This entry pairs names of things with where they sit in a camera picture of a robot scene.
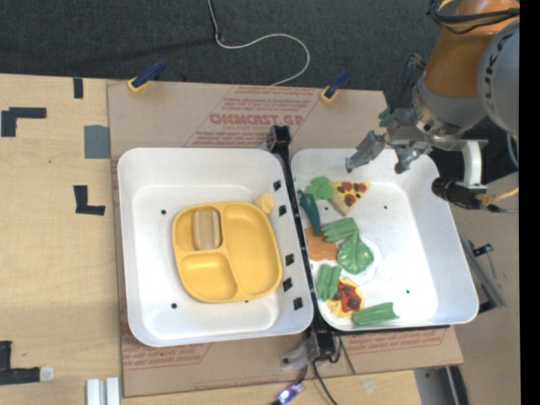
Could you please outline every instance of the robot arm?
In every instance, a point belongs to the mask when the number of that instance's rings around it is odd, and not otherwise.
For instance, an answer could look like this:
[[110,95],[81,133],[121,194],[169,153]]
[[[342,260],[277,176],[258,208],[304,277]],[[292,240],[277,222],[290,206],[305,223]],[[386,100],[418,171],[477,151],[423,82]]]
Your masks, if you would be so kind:
[[516,0],[461,0],[453,15],[440,13],[455,1],[430,4],[428,14],[445,28],[427,63],[414,54],[408,57],[401,91],[414,70],[421,72],[410,107],[390,104],[379,116],[384,135],[370,132],[345,166],[351,172],[367,164],[386,145],[396,151],[398,174],[432,148],[462,151],[463,181],[435,181],[433,190],[460,207],[482,208],[486,189],[480,184],[480,150],[486,141],[462,136],[488,115],[517,141],[520,9]]

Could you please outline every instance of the toy cucumber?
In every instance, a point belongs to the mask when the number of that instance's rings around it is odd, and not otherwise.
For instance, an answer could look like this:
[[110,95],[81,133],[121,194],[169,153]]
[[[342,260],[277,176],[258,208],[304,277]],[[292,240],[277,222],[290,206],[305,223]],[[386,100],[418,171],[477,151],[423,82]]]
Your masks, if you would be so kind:
[[399,316],[394,312],[394,304],[392,302],[366,307],[353,313],[353,322],[357,326],[373,324],[375,322],[391,321],[396,318],[399,318]]
[[357,235],[360,232],[353,218],[339,219],[324,225],[321,230],[325,240],[331,243]]

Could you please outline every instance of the white cable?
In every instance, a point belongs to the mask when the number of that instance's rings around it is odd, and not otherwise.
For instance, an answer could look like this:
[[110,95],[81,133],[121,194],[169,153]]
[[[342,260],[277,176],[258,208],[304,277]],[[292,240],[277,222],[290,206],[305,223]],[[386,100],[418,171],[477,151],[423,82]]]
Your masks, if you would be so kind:
[[310,65],[310,59],[311,59],[310,51],[308,50],[305,43],[302,42],[300,39],[295,38],[294,36],[287,35],[286,33],[272,33],[271,35],[264,35],[263,37],[252,40],[251,42],[248,42],[248,43],[243,44],[243,45],[236,45],[236,46],[225,45],[223,42],[221,42],[221,40],[219,40],[218,22],[216,21],[216,17],[213,14],[212,2],[211,2],[211,0],[206,0],[206,1],[207,1],[207,4],[208,4],[208,10],[210,11],[210,16],[212,17],[213,29],[215,31],[214,39],[216,40],[216,43],[219,46],[221,46],[222,48],[224,48],[226,50],[239,50],[241,48],[247,48],[248,46],[255,45],[257,42],[264,41],[265,39],[269,39],[271,37],[286,37],[286,38],[292,39],[293,41],[298,42],[302,46],[302,48],[304,48],[304,51],[305,51],[305,54],[306,54],[306,60],[305,60],[304,67],[298,73],[293,75],[292,77],[282,79],[281,81],[278,81],[277,83],[274,83],[272,85],[280,85],[280,84],[286,83],[287,81],[290,81],[291,79],[298,78],[302,73],[305,72],[305,70]]

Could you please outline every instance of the green toy vegetable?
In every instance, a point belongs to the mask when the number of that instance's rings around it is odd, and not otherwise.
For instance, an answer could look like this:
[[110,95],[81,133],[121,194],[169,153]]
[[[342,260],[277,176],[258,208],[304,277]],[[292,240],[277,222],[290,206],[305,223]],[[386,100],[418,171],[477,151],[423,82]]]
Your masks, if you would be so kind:
[[392,302],[366,307],[353,313],[353,322],[357,326],[373,324],[375,322],[391,321],[397,318],[399,318],[399,316],[394,312],[394,304]]
[[303,193],[298,191],[300,195],[300,206],[304,209],[307,217],[310,220],[313,233],[315,235],[321,234],[321,216],[319,215],[319,208],[315,198],[310,193]]
[[344,241],[337,252],[337,263],[351,274],[362,273],[373,262],[373,259],[373,252],[359,235],[354,235]]
[[341,271],[339,266],[321,265],[316,285],[317,294],[321,300],[331,299],[337,293]]
[[360,232],[358,225],[354,222],[353,218],[339,219],[324,225],[321,230],[324,239],[331,243],[357,235]]
[[332,268],[328,264],[322,264],[319,269],[319,278],[317,279],[316,290],[322,300],[325,300],[327,295],[327,287],[332,276]]
[[305,193],[310,193],[315,199],[330,199],[334,190],[327,177],[315,177],[311,184],[305,189]]

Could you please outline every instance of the black tape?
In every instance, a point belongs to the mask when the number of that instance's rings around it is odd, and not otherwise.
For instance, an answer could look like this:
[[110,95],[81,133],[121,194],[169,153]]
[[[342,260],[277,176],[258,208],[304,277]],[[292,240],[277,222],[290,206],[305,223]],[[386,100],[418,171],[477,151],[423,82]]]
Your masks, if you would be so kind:
[[47,109],[46,108],[22,108],[22,107],[15,107],[9,108],[9,112],[11,112],[16,118],[46,118],[47,117]]
[[23,108],[10,107],[2,111],[2,123],[0,124],[0,137],[14,137],[17,130],[18,118],[46,118],[46,108]]
[[11,358],[11,341],[0,342],[0,370],[9,369]]
[[89,206],[88,205],[88,187],[87,186],[74,186],[75,202],[77,208],[75,213],[81,214],[96,214],[103,216],[105,214],[105,206]]
[[9,111],[2,111],[0,137],[14,137],[17,128],[17,118]]
[[0,386],[40,382],[40,368],[0,370]]
[[11,341],[0,341],[0,386],[39,382],[41,380],[39,367],[30,369],[11,368],[11,343]]
[[82,99],[83,98],[83,79],[82,78],[74,78],[73,79],[73,97],[75,99]]

